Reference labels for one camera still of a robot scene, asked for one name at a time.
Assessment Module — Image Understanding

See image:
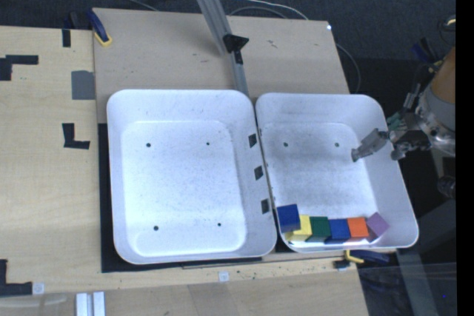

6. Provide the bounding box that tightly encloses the black cylinder on white bracket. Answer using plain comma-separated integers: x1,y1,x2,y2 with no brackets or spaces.
431,152,456,198

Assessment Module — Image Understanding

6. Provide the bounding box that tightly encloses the yellow cube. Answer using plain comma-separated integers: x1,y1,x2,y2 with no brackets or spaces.
284,215,313,243

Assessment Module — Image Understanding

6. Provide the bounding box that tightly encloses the dark blue cube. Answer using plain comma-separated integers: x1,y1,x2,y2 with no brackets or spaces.
276,204,301,234

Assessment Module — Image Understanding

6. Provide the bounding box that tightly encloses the orange cube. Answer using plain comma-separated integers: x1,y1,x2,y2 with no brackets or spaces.
347,217,370,240

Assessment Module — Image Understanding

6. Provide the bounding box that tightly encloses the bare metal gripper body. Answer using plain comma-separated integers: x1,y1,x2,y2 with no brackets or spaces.
388,107,456,158

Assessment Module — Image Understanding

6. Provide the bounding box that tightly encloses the green cube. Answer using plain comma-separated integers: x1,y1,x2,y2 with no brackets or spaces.
307,216,332,243

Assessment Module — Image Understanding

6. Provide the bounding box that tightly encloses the purple cube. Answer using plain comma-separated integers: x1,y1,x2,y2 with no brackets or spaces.
365,211,391,243

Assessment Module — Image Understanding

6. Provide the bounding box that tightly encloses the white plastic tray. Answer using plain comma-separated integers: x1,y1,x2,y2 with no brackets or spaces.
254,92,420,255
106,88,278,266

